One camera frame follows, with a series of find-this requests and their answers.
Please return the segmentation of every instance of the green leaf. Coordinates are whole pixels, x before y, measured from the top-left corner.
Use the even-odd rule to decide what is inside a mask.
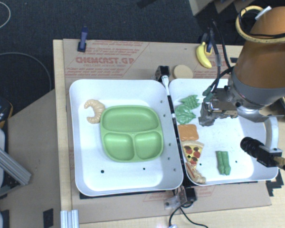
[[[196,115],[191,109],[184,104],[179,105],[175,109],[175,115],[179,124],[188,124],[193,118],[196,118]]]
[[[181,99],[180,101],[190,109],[195,109],[200,105],[200,103],[198,103],[199,100],[196,97],[197,95],[190,95],[184,99]]]

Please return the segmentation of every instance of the wooden table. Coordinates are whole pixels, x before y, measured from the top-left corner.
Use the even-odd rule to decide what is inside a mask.
[[[177,46],[167,43],[167,47]],[[55,91],[56,91],[56,110],[57,110],[57,134],[58,134],[58,157],[59,157],[59,177],[60,177],[60,200],[62,210],[72,210],[71,180],[69,166],[69,143],[67,131],[67,113],[66,113],[66,85],[64,71],[64,47],[62,40],[53,41],[54,48],[54,67],[55,67]],[[229,57],[238,57],[242,47],[227,46]],[[195,54],[188,50],[190,56]],[[279,107],[270,111],[281,111]],[[285,118],[279,120],[279,148],[281,148],[285,157]],[[281,171],[284,186],[281,189],[274,190],[274,196],[271,197],[271,206],[247,209],[222,210],[213,212],[202,212],[198,214],[188,214],[189,218],[197,223],[202,223],[210,228],[216,227],[267,227],[285,228],[285,171]],[[80,224],[81,228],[108,228],[108,227],[146,227],[160,228],[168,227],[168,216],[126,219],[110,222],[98,222],[89,224]],[[192,227],[183,215],[175,215],[172,220],[179,228]]]

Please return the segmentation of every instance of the green plate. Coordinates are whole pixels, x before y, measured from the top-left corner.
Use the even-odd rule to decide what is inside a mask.
[[[114,161],[150,161],[163,150],[161,122],[146,106],[106,108],[100,119],[100,133],[104,151]]]

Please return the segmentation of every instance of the blue clothespin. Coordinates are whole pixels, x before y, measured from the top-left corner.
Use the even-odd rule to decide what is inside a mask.
[[[77,51],[86,52],[86,37],[87,37],[87,26],[84,25],[81,29],[80,42],[78,43]]]

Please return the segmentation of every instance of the toy banana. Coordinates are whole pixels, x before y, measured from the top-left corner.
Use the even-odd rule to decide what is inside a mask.
[[[202,42],[202,43],[198,46],[198,48],[196,49],[196,56],[197,56],[199,62],[200,62],[204,67],[206,67],[206,68],[212,68],[212,65],[211,65],[209,59],[206,57],[206,55],[207,55],[207,56],[211,55],[212,50],[210,51],[210,53],[206,52],[206,51],[205,51],[205,50],[206,50],[206,46],[207,46],[206,43],[205,43],[205,42]]]

